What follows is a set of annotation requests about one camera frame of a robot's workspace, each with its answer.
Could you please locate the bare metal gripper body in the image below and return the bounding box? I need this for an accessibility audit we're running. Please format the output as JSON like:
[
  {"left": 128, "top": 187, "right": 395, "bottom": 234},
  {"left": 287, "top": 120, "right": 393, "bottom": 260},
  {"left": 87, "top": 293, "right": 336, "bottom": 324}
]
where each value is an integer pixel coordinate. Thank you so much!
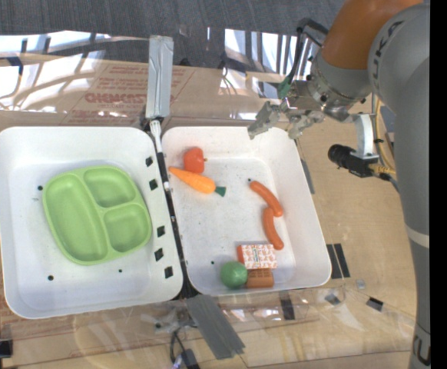
[{"left": 283, "top": 75, "right": 358, "bottom": 123}]

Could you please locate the orange toy sausage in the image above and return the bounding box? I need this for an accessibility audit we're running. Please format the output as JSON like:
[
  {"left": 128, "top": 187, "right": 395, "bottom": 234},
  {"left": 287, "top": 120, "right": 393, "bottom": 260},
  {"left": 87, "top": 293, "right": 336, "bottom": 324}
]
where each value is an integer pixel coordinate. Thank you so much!
[
  {"left": 262, "top": 206, "right": 286, "bottom": 251},
  {"left": 248, "top": 179, "right": 285, "bottom": 218}
]

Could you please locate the orange toy tomato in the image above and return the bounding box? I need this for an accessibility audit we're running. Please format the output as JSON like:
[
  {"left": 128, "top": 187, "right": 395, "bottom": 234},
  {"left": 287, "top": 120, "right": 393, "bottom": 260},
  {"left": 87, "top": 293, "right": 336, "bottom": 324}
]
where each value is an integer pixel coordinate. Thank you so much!
[{"left": 182, "top": 146, "right": 208, "bottom": 175}]

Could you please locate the orange toy carrot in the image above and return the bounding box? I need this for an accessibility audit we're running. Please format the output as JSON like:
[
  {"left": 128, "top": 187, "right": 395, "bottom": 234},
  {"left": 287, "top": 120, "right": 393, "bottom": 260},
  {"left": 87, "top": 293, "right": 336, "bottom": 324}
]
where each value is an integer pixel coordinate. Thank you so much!
[{"left": 167, "top": 165, "right": 227, "bottom": 198}]

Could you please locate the brown cardboard board red print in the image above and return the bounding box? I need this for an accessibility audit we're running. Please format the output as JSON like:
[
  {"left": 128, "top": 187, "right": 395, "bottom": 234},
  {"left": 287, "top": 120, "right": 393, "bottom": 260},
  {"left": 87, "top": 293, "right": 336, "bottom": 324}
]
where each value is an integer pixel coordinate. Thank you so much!
[{"left": 0, "top": 57, "right": 417, "bottom": 369}]

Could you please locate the white plastic tray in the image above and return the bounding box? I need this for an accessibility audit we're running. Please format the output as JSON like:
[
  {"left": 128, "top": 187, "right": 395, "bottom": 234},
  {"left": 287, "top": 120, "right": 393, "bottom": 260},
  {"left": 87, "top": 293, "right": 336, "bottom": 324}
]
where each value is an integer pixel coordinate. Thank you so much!
[
  {"left": 0, "top": 125, "right": 184, "bottom": 320},
  {"left": 161, "top": 125, "right": 333, "bottom": 298}
]

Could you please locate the orange and white carton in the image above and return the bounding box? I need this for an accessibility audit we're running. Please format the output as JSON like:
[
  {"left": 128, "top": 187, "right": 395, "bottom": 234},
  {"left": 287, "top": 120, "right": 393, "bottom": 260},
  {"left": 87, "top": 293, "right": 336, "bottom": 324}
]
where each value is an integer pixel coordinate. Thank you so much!
[{"left": 236, "top": 243, "right": 279, "bottom": 271}]

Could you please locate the green ball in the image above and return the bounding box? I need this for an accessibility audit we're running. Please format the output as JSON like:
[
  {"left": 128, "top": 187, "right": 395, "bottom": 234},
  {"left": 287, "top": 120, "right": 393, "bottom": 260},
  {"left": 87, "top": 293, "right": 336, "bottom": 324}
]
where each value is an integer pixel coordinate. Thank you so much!
[{"left": 219, "top": 260, "right": 249, "bottom": 290}]

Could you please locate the brown toy biscuit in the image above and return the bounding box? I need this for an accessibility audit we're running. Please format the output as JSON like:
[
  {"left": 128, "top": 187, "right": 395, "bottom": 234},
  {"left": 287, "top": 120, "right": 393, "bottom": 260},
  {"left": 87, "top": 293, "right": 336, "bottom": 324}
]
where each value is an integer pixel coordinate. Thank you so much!
[{"left": 244, "top": 268, "right": 276, "bottom": 289}]

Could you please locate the green divided plate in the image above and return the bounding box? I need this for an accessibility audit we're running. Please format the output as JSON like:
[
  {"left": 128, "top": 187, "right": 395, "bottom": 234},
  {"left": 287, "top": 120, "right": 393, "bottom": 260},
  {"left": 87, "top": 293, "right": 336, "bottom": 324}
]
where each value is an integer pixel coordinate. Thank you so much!
[{"left": 41, "top": 165, "right": 154, "bottom": 267}]

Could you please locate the black cylinder on white bracket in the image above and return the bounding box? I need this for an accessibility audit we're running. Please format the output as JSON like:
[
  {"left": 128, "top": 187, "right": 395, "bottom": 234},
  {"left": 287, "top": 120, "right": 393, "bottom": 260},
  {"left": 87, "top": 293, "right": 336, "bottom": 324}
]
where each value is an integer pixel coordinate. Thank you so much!
[{"left": 327, "top": 113, "right": 380, "bottom": 178}]

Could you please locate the black block with thin wires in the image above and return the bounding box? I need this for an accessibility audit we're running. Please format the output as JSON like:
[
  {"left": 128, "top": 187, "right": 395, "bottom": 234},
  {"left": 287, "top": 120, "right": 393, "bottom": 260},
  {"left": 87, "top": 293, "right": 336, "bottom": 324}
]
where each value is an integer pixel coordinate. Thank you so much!
[{"left": 179, "top": 349, "right": 201, "bottom": 369}]

